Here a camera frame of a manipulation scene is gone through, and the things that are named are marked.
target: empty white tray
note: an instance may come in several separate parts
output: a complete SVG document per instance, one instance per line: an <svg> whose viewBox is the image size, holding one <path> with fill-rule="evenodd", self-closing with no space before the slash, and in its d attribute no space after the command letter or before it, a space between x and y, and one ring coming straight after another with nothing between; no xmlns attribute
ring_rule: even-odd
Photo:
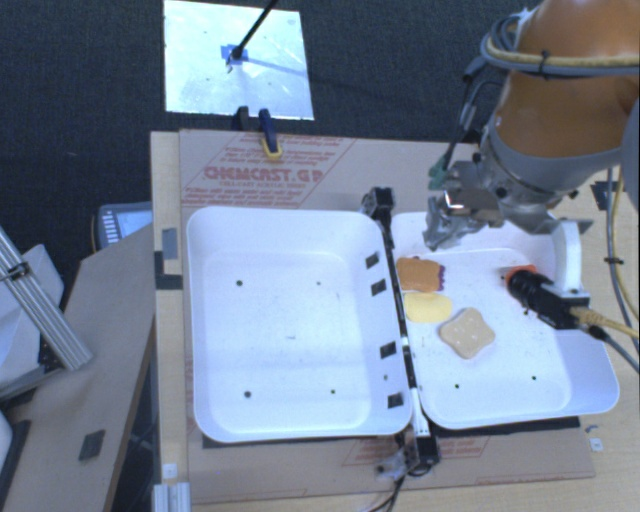
<svg viewBox="0 0 640 512"><path fill-rule="evenodd" d="M388 435L411 399L378 226L209 207L187 225L198 426L222 442Z"/></svg>
<svg viewBox="0 0 640 512"><path fill-rule="evenodd" d="M438 335L442 324L407 322L420 400L427 416L450 429L596 414L611 409L619 387L604 344L578 330L557 331L524 314L501 269L534 264L555 273L551 236L528 235L511 224L467 235L457 247L431 252L425 214L392 223L394 257L419 256L444 265L444 289L455 316L478 309L495 341L463 359Z"/></svg>

